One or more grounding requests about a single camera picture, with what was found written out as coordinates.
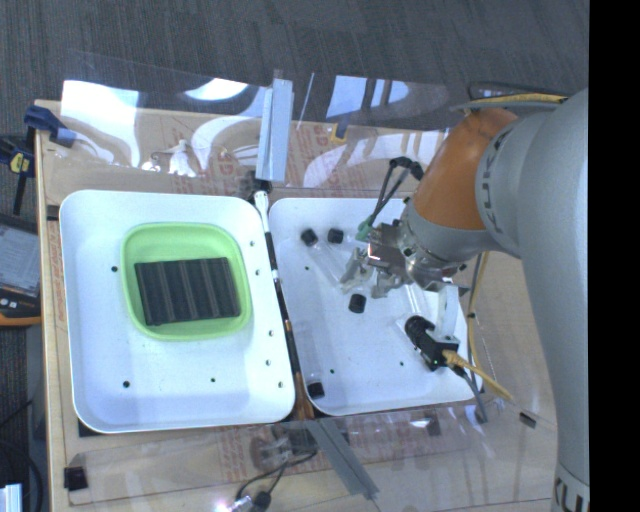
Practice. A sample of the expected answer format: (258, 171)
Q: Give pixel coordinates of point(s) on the white plastic tray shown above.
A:
(100, 350)
(370, 360)

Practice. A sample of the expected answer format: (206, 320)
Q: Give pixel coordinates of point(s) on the clear plastic tube black cap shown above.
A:
(335, 235)
(315, 390)
(309, 237)
(357, 303)

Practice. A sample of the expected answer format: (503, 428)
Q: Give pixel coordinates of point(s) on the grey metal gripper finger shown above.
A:
(384, 287)
(355, 272)

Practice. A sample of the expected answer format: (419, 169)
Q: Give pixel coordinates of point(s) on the black cylinder on white bracket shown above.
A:
(425, 337)

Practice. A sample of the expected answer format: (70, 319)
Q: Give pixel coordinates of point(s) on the black ribbed rectangular block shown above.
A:
(187, 290)

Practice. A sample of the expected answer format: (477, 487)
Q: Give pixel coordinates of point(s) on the green plastic bowl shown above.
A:
(187, 240)

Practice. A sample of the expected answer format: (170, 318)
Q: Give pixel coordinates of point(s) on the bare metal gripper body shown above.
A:
(392, 250)

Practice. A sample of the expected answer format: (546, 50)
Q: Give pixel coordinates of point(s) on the brown cardboard board red print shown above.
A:
(235, 155)

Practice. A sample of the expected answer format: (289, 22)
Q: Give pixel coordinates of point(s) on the thin black and white rod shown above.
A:
(280, 295)

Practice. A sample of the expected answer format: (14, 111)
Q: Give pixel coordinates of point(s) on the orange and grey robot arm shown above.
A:
(530, 190)

